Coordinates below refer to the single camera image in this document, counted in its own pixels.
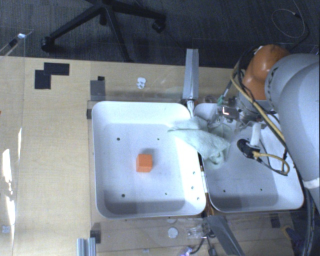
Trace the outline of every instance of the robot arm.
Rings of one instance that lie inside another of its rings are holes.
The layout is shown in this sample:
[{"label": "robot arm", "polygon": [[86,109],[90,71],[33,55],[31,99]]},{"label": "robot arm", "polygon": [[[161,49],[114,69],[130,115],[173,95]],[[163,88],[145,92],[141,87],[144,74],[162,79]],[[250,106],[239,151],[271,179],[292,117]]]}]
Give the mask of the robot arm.
[{"label": "robot arm", "polygon": [[288,152],[320,212],[319,56],[292,54],[280,59],[269,71],[264,90],[279,115]]}]

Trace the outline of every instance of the chair wheel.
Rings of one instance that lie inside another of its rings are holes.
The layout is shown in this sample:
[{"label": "chair wheel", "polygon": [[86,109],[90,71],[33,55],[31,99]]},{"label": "chair wheel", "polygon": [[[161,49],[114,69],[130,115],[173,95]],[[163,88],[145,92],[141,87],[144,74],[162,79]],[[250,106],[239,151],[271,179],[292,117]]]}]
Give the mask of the chair wheel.
[{"label": "chair wheel", "polygon": [[48,53],[51,52],[55,48],[55,40],[50,36],[46,36],[41,39],[41,49]]},{"label": "chair wheel", "polygon": [[166,22],[160,19],[157,19],[153,24],[152,28],[157,31],[158,33],[161,33],[166,28]]}]

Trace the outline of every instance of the gray cloth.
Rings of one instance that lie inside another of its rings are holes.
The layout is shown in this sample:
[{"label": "gray cloth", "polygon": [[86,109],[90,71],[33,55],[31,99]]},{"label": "gray cloth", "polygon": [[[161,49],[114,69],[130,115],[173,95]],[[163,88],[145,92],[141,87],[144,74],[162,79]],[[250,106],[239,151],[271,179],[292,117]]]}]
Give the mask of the gray cloth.
[{"label": "gray cloth", "polygon": [[177,123],[168,132],[195,148],[203,159],[210,160],[215,168],[222,165],[225,160],[223,150],[230,146],[224,138],[209,133],[207,121],[197,116]]}]

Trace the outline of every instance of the wooden table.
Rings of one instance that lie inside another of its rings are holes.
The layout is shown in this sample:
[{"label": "wooden table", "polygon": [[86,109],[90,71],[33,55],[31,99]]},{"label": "wooden table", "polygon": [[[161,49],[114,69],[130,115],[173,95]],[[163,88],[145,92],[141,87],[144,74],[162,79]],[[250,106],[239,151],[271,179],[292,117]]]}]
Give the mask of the wooden table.
[{"label": "wooden table", "polygon": [[[69,76],[51,76],[51,89],[35,89],[35,70],[43,70],[44,62],[70,64]],[[200,100],[206,95],[218,97],[229,81],[230,69],[199,69]],[[22,119],[22,144],[17,197],[17,214],[13,255],[74,256],[77,238],[87,239],[92,228],[94,204],[91,198],[90,147],[87,102],[90,80],[105,77],[106,94],[132,100],[154,97],[164,92],[179,97],[184,84],[183,66],[135,63],[96,62],[62,59],[25,58],[25,88]],[[136,86],[137,78],[146,78],[145,89]],[[174,223],[157,220],[152,234],[168,239],[167,227],[174,226],[186,245],[187,229],[194,219],[178,219]],[[279,228],[272,228],[268,215],[230,215],[230,226],[247,255],[291,256],[291,243]],[[280,215],[281,225],[291,225],[288,215]],[[165,244],[152,241],[143,250],[148,220],[109,222],[113,234],[112,248],[98,256],[153,255],[175,256],[183,248],[181,240]],[[213,239],[219,256],[225,255],[217,239]],[[208,255],[205,244],[197,255]]]}]

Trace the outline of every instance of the white tray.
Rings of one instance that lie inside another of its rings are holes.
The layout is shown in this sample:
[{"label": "white tray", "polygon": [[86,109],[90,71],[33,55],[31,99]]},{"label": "white tray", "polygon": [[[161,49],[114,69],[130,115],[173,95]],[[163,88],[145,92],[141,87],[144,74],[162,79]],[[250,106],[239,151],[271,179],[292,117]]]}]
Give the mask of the white tray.
[{"label": "white tray", "polygon": [[[96,206],[106,218],[192,216],[206,197],[198,153],[168,133],[190,118],[178,103],[102,101],[92,109]],[[149,173],[138,154],[152,154]]]},{"label": "white tray", "polygon": [[[217,104],[202,103],[195,107],[194,114],[211,120],[216,113]],[[236,122],[225,123],[233,130]],[[282,176],[255,160],[243,156],[237,141],[251,138],[252,129],[247,127],[233,135],[226,162],[219,169],[210,168],[204,161],[203,167],[208,184],[211,204],[221,212],[244,213],[298,209],[304,202],[297,171],[288,156],[290,165],[288,176]],[[268,127],[261,131],[261,139],[266,151],[281,156],[284,147]],[[281,162],[270,159],[273,168],[280,169]]]}]

